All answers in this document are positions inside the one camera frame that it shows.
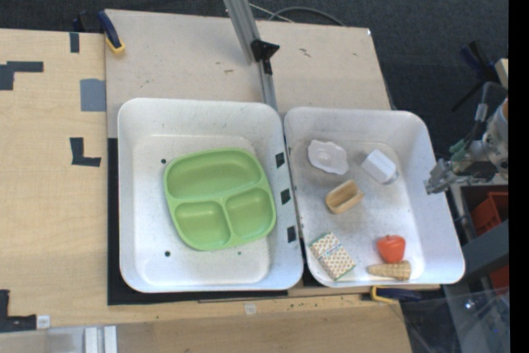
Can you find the pale wooden board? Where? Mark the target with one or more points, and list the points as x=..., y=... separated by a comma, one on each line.
x=186, y=62

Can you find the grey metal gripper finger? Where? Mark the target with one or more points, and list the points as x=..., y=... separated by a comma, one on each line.
x=435, y=187
x=442, y=169

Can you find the white plastic tray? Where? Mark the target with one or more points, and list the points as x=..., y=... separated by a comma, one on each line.
x=144, y=198
x=384, y=215

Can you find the white patterned carton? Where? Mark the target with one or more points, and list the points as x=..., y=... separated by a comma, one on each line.
x=332, y=256

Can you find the tan toy waffle cone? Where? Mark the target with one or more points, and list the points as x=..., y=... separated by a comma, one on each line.
x=392, y=270

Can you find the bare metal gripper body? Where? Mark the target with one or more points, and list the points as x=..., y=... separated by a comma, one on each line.
x=481, y=170

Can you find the green divided plate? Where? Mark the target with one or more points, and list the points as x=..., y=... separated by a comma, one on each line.
x=215, y=177

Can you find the tan toy bread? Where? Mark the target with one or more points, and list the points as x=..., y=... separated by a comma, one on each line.
x=344, y=197

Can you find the small white carton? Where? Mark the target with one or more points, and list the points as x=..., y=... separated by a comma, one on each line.
x=378, y=165

